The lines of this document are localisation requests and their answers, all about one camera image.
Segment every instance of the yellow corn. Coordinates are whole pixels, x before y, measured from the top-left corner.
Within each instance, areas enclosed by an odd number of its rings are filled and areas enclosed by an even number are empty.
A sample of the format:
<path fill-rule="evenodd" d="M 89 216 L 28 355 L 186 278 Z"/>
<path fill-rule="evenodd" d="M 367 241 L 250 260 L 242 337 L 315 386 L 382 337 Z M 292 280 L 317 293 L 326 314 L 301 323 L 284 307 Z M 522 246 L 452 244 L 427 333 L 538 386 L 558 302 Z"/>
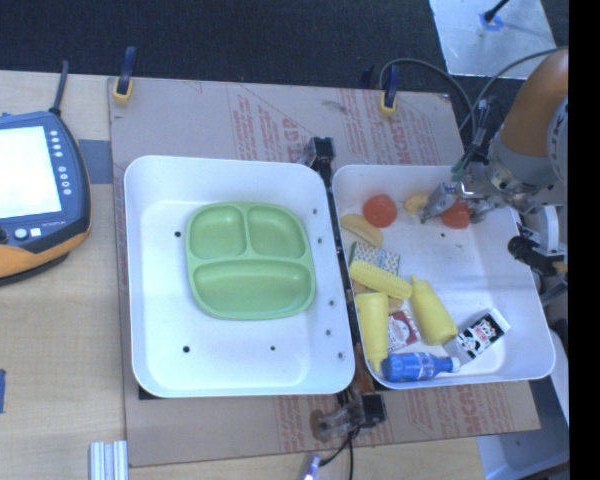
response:
<path fill-rule="evenodd" d="M 349 265 L 349 275 L 354 281 L 396 299 L 408 299 L 413 292 L 413 287 L 406 279 L 366 261 L 352 261 Z"/>

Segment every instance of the green divided tray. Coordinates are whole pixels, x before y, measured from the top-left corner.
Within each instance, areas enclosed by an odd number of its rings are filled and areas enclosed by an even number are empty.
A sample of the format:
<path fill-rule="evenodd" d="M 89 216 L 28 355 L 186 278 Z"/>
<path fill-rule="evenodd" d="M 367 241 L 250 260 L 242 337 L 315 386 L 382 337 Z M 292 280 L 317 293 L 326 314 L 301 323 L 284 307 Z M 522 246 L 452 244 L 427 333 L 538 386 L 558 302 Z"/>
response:
<path fill-rule="evenodd" d="M 300 313 L 315 295 L 311 247 L 289 210 L 258 202 L 214 203 L 188 220 L 189 285 L 217 318 L 266 320 Z"/>

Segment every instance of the bottle cap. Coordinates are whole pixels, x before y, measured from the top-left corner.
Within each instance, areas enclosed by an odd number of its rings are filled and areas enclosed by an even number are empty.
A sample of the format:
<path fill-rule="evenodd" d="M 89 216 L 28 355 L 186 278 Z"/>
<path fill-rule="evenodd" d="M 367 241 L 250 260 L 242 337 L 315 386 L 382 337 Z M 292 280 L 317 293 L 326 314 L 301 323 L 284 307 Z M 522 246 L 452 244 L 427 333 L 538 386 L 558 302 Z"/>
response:
<path fill-rule="evenodd" d="M 460 370 L 460 367 L 462 366 L 460 359 L 458 359 L 455 356 L 451 356 L 451 364 L 453 365 L 453 367 L 451 368 L 451 373 L 456 373 Z"/>

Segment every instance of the banana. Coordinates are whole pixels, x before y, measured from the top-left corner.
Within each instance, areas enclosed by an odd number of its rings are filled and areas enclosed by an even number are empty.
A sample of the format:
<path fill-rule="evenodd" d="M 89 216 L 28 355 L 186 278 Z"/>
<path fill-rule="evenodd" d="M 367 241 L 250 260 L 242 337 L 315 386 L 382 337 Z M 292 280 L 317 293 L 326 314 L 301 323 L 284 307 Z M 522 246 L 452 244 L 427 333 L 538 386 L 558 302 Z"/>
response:
<path fill-rule="evenodd" d="M 340 217 L 340 226 L 355 233 L 378 249 L 382 248 L 382 231 L 367 221 L 362 215 L 348 213 Z"/>

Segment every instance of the cardboard sheet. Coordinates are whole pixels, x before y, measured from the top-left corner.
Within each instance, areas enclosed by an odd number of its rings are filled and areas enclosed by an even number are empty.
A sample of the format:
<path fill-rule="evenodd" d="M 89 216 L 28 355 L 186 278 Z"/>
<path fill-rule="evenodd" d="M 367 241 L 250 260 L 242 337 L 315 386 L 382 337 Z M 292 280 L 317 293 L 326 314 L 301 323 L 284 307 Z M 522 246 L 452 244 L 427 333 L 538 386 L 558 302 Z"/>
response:
<path fill-rule="evenodd" d="M 314 136 L 332 137 L 337 169 L 347 164 L 452 165 L 463 149 L 442 94 L 397 95 L 392 116 L 380 91 L 136 79 L 127 102 L 111 96 L 116 237 L 125 415 L 133 467 L 334 449 L 309 427 L 335 396 L 155 399 L 131 368 L 123 176 L 149 154 L 297 161 Z M 376 446 L 535 430 L 528 382 L 383 391 L 387 420 L 355 446 Z"/>

